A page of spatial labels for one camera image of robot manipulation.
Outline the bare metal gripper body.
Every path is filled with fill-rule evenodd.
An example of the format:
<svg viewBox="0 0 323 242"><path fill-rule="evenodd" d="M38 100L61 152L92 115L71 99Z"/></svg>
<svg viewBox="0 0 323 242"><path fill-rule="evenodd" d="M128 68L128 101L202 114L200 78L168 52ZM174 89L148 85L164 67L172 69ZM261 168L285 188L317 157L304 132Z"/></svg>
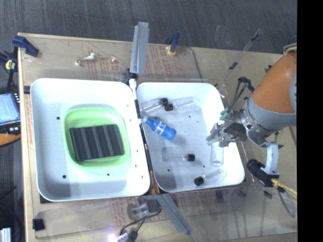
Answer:
<svg viewBox="0 0 323 242"><path fill-rule="evenodd" d="M223 132L230 134L231 142L246 141L248 139L247 128L244 125L246 110L232 111L227 116Z"/></svg>

